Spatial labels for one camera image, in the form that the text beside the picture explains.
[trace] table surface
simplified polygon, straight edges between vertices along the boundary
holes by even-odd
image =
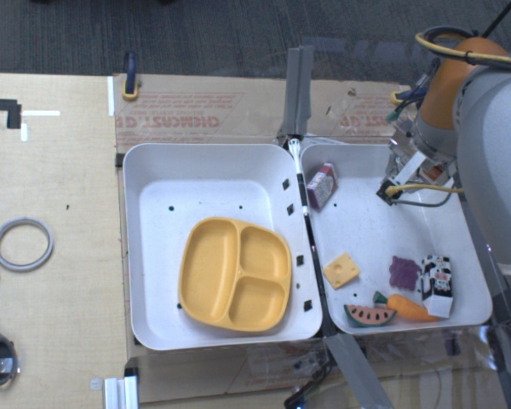
[[[16,99],[23,111],[60,112],[23,117],[27,141],[19,130],[6,128],[6,114],[0,112],[0,224],[35,217],[51,227],[55,239],[52,256],[39,269],[13,273],[0,268],[0,332],[14,341],[20,357],[20,375],[0,388],[2,409],[100,408],[102,379],[123,377],[127,350],[116,122],[109,113],[107,82],[104,77],[0,74],[0,98]],[[29,262],[44,248],[41,233],[23,227],[8,233],[1,251],[11,262]],[[438,394],[425,394],[425,388],[434,389],[435,373],[383,378],[382,386],[401,407],[424,401],[437,401],[436,407],[452,401],[484,407],[489,398],[493,407],[506,407],[492,369],[463,371],[459,378],[467,387],[455,388],[451,371],[439,377]],[[443,399],[440,390],[447,381],[454,392]],[[470,391],[475,387],[498,392],[477,397]],[[352,393],[344,392],[349,395],[344,407],[356,407]],[[291,389],[284,389],[144,406],[283,407],[289,395]]]

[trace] yellow cable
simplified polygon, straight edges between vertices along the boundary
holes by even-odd
[[[465,58],[466,52],[464,51],[458,51],[454,49],[449,49],[448,47],[443,47],[434,43],[430,43],[424,37],[422,36],[422,32],[417,33],[415,35],[415,40],[421,44],[422,47],[425,47],[426,49],[430,49],[432,51],[442,53],[444,55],[450,55],[450,56],[457,56],[459,58]],[[469,53],[468,54],[469,59],[478,59],[478,60],[493,60],[496,62],[504,62],[511,64],[511,58],[508,56],[500,56],[500,55],[484,55],[482,53]]]
[[[393,197],[399,191],[403,191],[405,189],[433,189],[435,191],[444,191],[446,193],[463,193],[463,188],[460,187],[439,187],[437,185],[425,185],[422,183],[410,183],[408,185],[398,185],[391,186],[386,188],[386,195],[388,197]]]

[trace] yellow sponge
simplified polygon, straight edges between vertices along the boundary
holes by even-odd
[[[359,268],[347,253],[342,253],[337,259],[324,268],[324,276],[337,289],[348,283],[359,274]]]

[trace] purple toy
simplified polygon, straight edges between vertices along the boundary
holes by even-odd
[[[414,291],[420,272],[415,261],[394,256],[390,265],[390,285]]]

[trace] white tray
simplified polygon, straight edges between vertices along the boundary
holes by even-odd
[[[126,154],[123,178],[131,324],[140,343],[155,350],[191,349],[300,340],[319,330],[322,309],[296,170],[283,148],[142,144]],[[286,180],[289,186],[284,189]],[[220,329],[199,323],[178,308],[187,236],[197,222],[211,216],[271,229],[290,247],[290,299],[273,329],[257,333]],[[297,265],[298,256],[303,256],[302,265]]]
[[[438,208],[405,204],[388,205],[376,196],[390,150],[382,145],[313,145],[301,154],[306,180],[324,162],[336,167],[338,188],[321,210],[311,211],[320,265],[325,267],[343,252],[360,269],[360,275],[335,290],[324,278],[330,315],[336,326],[352,334],[406,331],[431,327],[479,325],[492,312],[491,295],[474,249],[457,194]],[[423,190],[402,198],[436,203],[445,193]],[[373,306],[375,291],[395,292],[420,304],[420,283],[414,291],[389,284],[392,257],[420,264],[428,254],[451,259],[453,298],[451,315],[432,323],[395,317],[382,327],[357,327],[348,319],[344,304]]]

